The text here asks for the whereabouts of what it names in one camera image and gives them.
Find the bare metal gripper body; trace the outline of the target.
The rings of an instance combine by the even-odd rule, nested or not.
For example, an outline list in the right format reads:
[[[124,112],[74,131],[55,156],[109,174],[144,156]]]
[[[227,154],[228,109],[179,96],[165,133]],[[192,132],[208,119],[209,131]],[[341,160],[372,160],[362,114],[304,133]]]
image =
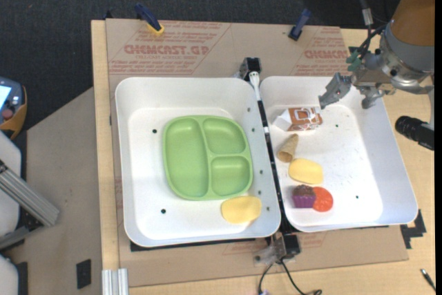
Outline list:
[[[369,86],[376,90],[399,89],[416,95],[430,93],[434,83],[430,80],[433,69],[419,57],[399,57],[390,52],[367,54],[360,63],[350,65],[352,84]]]

